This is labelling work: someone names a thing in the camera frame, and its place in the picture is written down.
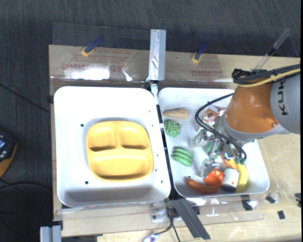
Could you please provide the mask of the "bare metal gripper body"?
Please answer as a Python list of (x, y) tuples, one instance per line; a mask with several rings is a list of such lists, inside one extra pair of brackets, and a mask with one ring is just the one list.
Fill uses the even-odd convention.
[(233, 145), (224, 139), (215, 128), (209, 124), (205, 124), (205, 130), (207, 132), (208, 142), (204, 146), (207, 159), (220, 162), (229, 162), (233, 159)]

